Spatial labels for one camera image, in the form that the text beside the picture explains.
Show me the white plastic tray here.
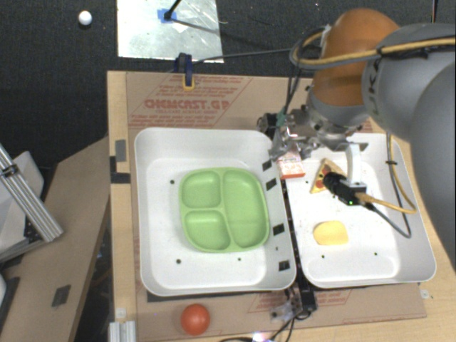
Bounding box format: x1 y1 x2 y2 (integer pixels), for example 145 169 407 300
284 130 437 289
133 126 298 297

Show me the orange ball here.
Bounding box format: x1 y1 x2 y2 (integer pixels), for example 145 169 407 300
180 303 212 336

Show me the green divided plate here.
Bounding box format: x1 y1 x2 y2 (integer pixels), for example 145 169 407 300
178 166 271 254

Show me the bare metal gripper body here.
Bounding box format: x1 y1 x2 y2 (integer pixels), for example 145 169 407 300
258 106 357 153

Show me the black block with thin wires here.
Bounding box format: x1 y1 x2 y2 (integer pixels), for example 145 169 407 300
298 286 317 314

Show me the brown cardboard board red print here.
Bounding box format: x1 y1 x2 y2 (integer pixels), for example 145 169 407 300
124 71 428 338

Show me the pizza slice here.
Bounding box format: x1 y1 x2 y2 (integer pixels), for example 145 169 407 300
309 157 345 195

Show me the yellow biscuit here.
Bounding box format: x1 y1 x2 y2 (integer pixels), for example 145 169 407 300
312 219 349 247

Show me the black cylinder on white bracket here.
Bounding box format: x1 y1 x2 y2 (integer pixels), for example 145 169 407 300
322 142 368 206

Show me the pink and red carton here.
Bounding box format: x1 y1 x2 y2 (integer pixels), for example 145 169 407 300
276 153 308 182

